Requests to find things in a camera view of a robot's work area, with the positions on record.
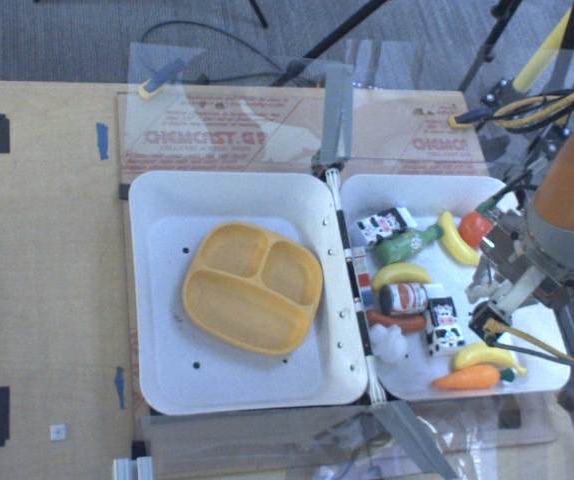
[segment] table surface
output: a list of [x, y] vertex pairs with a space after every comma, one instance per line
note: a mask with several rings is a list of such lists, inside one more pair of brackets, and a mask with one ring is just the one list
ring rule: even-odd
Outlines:
[[[0, 478], [109, 478], [113, 460], [131, 455], [137, 372], [118, 197], [126, 90], [0, 82], [0, 114], [11, 125], [11, 151], [0, 153], [0, 387], [10, 390]], [[550, 442], [447, 458], [463, 478], [574, 478], [573, 425], [555, 401], [551, 414]], [[59, 424], [67, 436], [52, 441]]]

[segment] gray floor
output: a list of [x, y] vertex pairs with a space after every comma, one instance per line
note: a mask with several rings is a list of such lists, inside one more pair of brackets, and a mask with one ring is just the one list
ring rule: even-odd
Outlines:
[[[130, 45], [168, 20], [217, 27], [285, 66], [287, 59], [308, 52], [369, 0], [257, 1], [269, 22], [267, 29], [260, 26], [248, 0], [0, 0], [0, 80], [127, 82]], [[495, 59], [480, 68], [465, 92], [470, 108], [480, 106], [501, 78], [520, 72], [573, 1], [521, 3], [496, 44]], [[321, 59], [358, 59], [356, 82], [367, 86], [457, 90], [496, 24], [490, 8], [497, 2], [388, 1]], [[231, 37], [195, 24], [165, 26], [144, 39], [206, 49], [203, 74], [211, 79], [268, 68], [265, 60]], [[534, 83], [534, 91], [547, 76]], [[567, 81], [573, 79], [572, 66]], [[499, 144], [497, 130], [485, 127], [479, 136], [484, 146]], [[520, 169], [528, 142], [511, 136], [506, 149], [491, 153], [492, 172]], [[571, 309], [574, 321], [574, 305]], [[574, 376], [569, 394], [563, 403], [574, 417]]]

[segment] carrot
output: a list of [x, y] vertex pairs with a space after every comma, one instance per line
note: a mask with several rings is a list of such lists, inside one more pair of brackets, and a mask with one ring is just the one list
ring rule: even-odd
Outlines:
[[388, 316], [370, 309], [367, 311], [367, 323], [372, 325], [381, 324], [385, 327], [397, 325], [403, 334], [421, 331], [425, 328], [425, 317], [422, 315]]
[[475, 364], [434, 379], [437, 389], [486, 389], [500, 380], [500, 372], [489, 364]]

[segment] toy banana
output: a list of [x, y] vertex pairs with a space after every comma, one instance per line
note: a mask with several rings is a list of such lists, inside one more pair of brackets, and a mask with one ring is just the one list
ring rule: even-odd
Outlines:
[[492, 364], [500, 368], [513, 368], [519, 375], [525, 375], [527, 370], [514, 360], [513, 356], [504, 348], [490, 347], [484, 341], [471, 343], [458, 351], [454, 356], [452, 367], [462, 370], [475, 364]]
[[445, 249], [447, 249], [450, 256], [463, 265], [478, 265], [480, 256], [478, 256], [478, 253], [460, 236], [456, 223], [454, 222], [454, 217], [449, 211], [445, 210], [440, 215], [438, 225], [443, 228], [443, 236], [440, 237], [439, 240]]
[[371, 289], [377, 292], [387, 284], [396, 283], [431, 283], [431, 277], [420, 265], [401, 261], [385, 265], [376, 272], [371, 280]]

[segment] sausage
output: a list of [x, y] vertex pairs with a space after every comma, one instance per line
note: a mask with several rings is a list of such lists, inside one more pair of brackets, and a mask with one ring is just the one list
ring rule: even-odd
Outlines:
[[405, 315], [405, 316], [388, 316], [370, 309], [367, 311], [367, 323], [371, 327], [375, 324], [381, 324], [385, 327], [397, 325], [403, 334], [422, 331], [425, 328], [425, 317], [423, 315]]

